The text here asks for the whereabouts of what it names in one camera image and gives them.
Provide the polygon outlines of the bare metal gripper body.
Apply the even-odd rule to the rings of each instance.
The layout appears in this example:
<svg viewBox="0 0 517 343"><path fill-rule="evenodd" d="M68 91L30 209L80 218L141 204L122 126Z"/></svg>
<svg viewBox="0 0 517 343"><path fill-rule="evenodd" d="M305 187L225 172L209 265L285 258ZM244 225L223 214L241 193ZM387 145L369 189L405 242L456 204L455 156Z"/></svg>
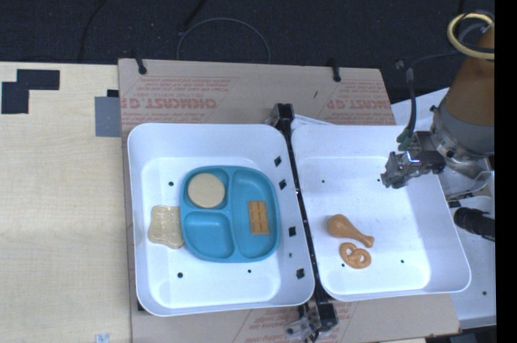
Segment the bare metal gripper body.
<svg viewBox="0 0 517 343"><path fill-rule="evenodd" d="M482 190L492 178L488 157L468 150L446 131L415 131L403 140L403 152L410 176L436 174L448 199Z"/></svg>

